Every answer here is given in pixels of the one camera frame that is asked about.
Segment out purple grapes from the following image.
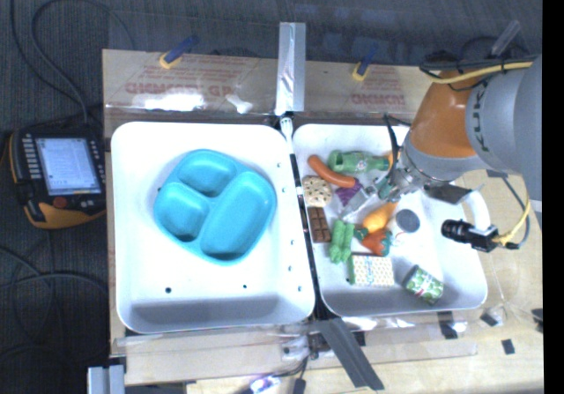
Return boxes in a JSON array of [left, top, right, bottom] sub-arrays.
[[335, 180, 364, 208]]

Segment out green pea pods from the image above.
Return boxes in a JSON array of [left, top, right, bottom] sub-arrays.
[[329, 219, 356, 265]]

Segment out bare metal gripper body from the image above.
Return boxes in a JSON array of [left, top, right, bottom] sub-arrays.
[[374, 161, 446, 204]]

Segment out yellow orange carrot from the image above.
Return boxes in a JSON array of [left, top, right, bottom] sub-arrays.
[[361, 201, 399, 234]]

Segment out brown cardboard board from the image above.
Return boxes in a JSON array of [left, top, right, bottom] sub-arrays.
[[101, 48, 481, 387]]

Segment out green can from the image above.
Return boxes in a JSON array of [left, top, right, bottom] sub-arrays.
[[402, 264, 445, 306]]

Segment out green bottle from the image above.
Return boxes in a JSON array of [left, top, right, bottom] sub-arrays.
[[326, 149, 391, 175]]

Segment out grey disc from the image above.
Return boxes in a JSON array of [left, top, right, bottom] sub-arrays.
[[394, 208, 421, 234]]

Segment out orange sausage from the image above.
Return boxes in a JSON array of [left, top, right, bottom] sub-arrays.
[[307, 154, 358, 190]]

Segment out white plastic tray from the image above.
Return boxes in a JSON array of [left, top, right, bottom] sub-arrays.
[[292, 123, 489, 318], [109, 120, 316, 335]]

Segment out blue divided plate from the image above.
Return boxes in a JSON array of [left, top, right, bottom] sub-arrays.
[[152, 148, 278, 268]]

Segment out white patterned carton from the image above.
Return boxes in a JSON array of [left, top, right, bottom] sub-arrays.
[[346, 253, 397, 288]]

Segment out brown chocolate bar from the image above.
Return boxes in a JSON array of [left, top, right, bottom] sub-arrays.
[[307, 205, 333, 244]]

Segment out black cylinder on white bracket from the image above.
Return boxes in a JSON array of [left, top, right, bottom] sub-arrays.
[[442, 189, 500, 253]]

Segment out beige biscuit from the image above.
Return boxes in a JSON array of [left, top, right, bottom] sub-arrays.
[[301, 175, 334, 209]]

